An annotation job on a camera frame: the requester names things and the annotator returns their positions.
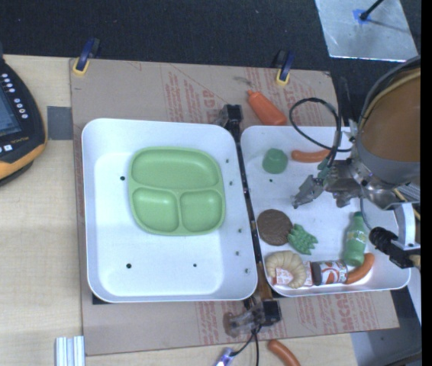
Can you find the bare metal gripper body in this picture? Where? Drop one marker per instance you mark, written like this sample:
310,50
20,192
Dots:
347,183

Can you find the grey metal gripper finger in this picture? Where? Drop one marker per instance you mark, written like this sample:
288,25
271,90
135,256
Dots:
307,191
347,198

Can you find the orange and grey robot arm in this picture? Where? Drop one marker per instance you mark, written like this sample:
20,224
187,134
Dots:
391,128

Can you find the white plastic tray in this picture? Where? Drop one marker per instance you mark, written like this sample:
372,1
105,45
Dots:
162,265
326,223

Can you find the orange sausage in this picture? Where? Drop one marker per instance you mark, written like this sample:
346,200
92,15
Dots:
307,156
282,353
363,269

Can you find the green cup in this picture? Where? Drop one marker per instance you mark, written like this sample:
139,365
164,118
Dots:
275,161

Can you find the green plastic bottle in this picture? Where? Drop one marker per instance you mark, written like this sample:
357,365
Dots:
355,242

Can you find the brown round biscuit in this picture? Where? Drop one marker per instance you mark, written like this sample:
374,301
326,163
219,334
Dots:
274,227

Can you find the thin black and white rod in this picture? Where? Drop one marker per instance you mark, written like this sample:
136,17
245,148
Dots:
247,200

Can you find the red and white can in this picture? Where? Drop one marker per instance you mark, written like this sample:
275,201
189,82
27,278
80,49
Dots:
332,272

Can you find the beige croissant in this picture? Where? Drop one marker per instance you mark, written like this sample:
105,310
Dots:
290,266

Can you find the orange squeeze bottle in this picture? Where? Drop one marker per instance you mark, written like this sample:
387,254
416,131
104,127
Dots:
267,111

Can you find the green divided plate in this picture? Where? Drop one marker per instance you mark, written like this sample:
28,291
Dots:
174,189

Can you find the brown cardboard board red print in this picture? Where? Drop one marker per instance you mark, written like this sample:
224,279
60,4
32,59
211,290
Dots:
143,326

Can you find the black cylinder on white bracket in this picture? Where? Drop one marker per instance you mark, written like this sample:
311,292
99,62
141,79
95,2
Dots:
389,242

